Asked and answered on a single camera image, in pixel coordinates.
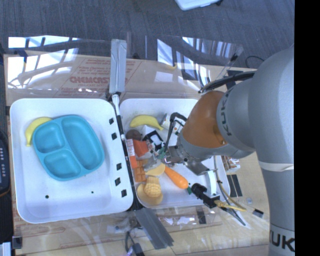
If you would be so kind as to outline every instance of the blue plate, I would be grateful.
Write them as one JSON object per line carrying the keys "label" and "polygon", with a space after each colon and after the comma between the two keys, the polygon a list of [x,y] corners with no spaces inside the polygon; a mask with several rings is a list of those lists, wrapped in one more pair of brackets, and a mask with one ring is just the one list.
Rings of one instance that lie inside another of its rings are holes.
{"label": "blue plate", "polygon": [[78,115],[62,116],[38,126],[32,143],[47,173],[58,181],[93,172],[105,160],[95,131]]}

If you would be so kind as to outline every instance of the carrot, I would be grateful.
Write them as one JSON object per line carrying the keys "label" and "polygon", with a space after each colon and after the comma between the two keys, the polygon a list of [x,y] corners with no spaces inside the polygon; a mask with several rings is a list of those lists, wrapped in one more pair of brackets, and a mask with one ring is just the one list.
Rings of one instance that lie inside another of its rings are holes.
{"label": "carrot", "polygon": [[180,189],[187,189],[189,183],[185,177],[177,173],[175,170],[165,166],[164,172],[168,177],[173,181],[175,185],[177,185]]}

